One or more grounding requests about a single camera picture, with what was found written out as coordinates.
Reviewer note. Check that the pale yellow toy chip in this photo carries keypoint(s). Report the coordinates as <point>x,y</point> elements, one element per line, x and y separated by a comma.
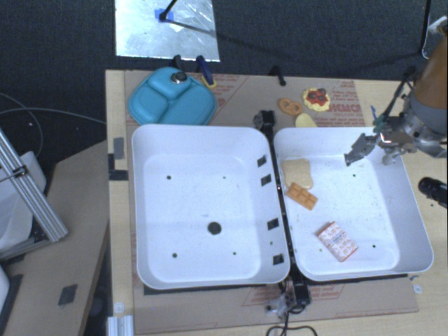
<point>305,121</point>

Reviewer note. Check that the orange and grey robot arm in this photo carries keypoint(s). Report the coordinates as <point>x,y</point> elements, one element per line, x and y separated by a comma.
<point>432,82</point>

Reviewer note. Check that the thin black rod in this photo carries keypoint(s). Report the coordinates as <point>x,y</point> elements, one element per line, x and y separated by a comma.
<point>282,201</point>

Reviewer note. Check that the black round disc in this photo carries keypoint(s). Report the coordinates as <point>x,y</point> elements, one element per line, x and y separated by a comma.
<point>214,228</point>

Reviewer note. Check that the red and white carton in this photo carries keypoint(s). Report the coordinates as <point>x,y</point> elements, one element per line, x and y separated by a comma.
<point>337,241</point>

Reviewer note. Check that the toy pizza slice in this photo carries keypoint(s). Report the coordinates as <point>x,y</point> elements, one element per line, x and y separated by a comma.
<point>316,100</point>

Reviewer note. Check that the black cylinder on white bracket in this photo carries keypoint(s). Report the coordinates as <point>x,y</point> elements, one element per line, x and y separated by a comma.
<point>434,189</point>

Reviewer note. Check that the brown toy pretzel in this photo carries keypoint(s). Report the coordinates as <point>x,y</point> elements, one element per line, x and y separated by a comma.
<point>294,108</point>

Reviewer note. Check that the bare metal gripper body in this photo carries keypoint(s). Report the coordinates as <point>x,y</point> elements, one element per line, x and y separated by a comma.
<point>416,136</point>

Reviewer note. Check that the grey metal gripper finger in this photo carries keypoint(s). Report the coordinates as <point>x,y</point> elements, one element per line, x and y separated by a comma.
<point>391,155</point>
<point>358,150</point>

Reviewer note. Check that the orange toy biscuit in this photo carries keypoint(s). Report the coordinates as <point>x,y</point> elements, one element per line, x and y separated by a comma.
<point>301,196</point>

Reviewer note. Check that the brown cardboard board, red print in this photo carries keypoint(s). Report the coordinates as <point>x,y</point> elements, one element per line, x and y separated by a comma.
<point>196,310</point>

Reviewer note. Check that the beige toy bread slice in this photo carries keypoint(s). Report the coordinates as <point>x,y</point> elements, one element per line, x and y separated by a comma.
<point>297,171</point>

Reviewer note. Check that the blue divided plate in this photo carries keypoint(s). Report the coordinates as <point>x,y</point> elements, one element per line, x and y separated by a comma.
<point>157,107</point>

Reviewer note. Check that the white plastic tray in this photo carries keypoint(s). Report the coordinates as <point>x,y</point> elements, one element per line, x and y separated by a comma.
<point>196,201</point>
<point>364,205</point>

